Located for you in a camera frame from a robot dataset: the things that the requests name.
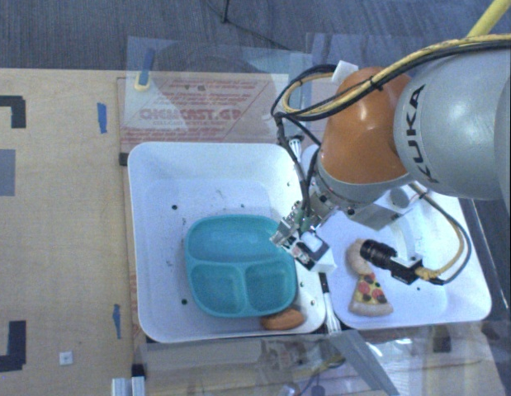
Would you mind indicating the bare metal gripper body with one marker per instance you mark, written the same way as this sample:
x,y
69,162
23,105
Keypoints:
x,y
319,208

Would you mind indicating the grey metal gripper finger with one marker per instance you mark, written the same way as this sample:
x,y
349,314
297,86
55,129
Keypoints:
x,y
283,231

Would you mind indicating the white carton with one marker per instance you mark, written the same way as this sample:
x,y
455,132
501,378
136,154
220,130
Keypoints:
x,y
319,256

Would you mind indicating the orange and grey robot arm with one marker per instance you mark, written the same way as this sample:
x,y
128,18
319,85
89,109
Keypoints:
x,y
362,138

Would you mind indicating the blue divided plate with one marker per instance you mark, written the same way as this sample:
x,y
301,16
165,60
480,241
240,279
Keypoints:
x,y
238,262

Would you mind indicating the tan toy bread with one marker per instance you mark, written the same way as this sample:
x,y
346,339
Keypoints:
x,y
354,258

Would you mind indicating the brown biscuit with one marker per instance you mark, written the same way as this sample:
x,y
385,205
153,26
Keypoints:
x,y
282,320

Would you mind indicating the white plastic tray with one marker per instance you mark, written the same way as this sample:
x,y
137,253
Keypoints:
x,y
436,303
205,180

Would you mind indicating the thin black and white rod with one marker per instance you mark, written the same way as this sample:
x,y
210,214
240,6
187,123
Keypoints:
x,y
330,312

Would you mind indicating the pizza slice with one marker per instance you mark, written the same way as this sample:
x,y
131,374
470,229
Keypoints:
x,y
368,297

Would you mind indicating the black cylinder on white bracket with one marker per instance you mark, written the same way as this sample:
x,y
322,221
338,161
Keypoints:
x,y
379,253

